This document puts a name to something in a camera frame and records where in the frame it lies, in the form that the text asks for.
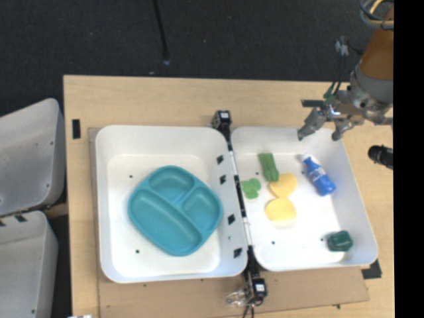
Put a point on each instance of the round green toy vegetable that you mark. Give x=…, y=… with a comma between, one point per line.
x=250, y=188

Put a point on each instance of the dark green can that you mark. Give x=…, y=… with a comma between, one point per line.
x=340, y=241

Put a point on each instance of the long green toy vegetable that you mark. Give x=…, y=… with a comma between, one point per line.
x=269, y=167

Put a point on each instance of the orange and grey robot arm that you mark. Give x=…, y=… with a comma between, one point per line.
x=377, y=55

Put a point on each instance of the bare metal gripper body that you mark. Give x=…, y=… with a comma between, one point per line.
x=364, y=113

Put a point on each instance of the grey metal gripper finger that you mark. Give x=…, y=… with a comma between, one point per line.
x=309, y=128
x=341, y=129

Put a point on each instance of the blue bottle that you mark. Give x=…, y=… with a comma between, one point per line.
x=318, y=176

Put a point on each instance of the blue divided plate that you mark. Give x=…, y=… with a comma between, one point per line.
x=172, y=210

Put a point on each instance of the yellow toy chip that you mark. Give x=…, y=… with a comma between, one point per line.
x=280, y=210
x=284, y=184

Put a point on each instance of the thin black and white rod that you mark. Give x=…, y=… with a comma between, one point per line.
x=239, y=190

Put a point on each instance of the white plastic tray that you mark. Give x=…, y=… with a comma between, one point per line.
x=311, y=237
x=116, y=210

